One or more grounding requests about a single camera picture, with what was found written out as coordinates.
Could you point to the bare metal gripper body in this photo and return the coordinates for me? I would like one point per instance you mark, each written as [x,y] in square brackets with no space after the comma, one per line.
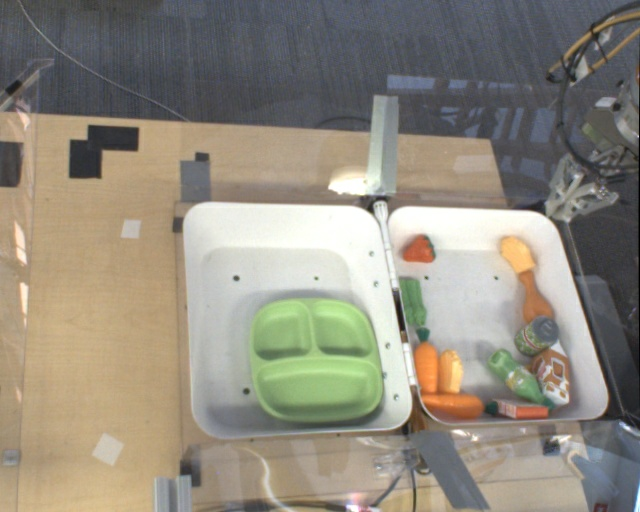
[612,125]

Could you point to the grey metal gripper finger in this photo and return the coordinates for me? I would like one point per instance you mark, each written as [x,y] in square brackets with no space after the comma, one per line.
[561,190]
[595,195]

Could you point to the orange toy chicken drumstick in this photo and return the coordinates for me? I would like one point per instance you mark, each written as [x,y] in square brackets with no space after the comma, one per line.
[532,295]

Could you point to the white plastic tray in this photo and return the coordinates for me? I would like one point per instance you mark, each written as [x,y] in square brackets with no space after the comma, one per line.
[475,300]
[225,310]

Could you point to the green can with grey lid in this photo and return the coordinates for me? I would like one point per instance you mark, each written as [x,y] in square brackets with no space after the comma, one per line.
[535,337]

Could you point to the red toy strawberry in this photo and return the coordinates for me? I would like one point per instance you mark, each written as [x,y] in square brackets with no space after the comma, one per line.
[417,250]

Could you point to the brown and white carton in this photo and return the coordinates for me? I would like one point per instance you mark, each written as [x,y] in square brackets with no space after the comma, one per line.
[554,372]

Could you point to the green toy asparagus bundle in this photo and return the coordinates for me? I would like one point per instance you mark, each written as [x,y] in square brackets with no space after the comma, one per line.
[413,300]

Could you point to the green plastic bottle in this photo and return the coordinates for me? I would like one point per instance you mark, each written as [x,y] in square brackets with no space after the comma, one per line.
[520,380]

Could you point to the yellow toy bread piece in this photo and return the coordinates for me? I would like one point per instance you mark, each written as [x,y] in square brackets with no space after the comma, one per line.
[450,372]

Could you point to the orange toy carrot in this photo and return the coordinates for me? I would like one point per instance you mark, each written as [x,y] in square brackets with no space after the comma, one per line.
[452,406]
[426,365]

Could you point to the green divided plate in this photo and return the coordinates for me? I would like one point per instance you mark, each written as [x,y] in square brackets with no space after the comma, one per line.
[315,380]

